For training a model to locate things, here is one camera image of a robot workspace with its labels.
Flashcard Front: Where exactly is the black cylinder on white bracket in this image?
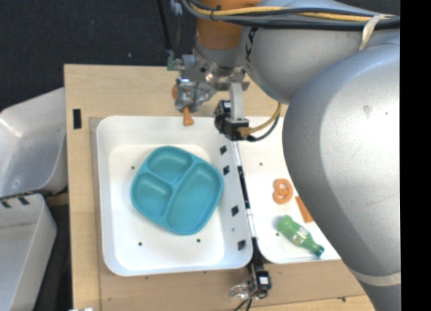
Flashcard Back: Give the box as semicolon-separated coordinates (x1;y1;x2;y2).
214;81;251;141

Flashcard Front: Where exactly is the white plastic tray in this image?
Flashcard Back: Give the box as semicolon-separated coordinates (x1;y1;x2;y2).
234;116;343;265
96;114;255;277

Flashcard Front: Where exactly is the orange toy pretzel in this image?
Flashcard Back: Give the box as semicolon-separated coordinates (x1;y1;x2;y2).
271;178;292;205

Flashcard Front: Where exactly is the green plastic bottle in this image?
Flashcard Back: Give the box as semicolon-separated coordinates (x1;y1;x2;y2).
276;214;325;258

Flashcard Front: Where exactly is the blue divided plate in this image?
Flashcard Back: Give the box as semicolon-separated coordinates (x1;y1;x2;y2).
129;145;225;237

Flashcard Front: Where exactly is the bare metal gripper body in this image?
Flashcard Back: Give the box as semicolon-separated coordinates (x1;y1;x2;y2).
175;54;251;94

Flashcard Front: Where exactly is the thin black and white rod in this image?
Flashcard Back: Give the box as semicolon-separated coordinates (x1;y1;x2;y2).
233;139;261;272

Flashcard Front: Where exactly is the black block with thin wires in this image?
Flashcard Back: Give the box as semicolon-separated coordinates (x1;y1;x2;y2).
255;270;273;289
216;99;233;116

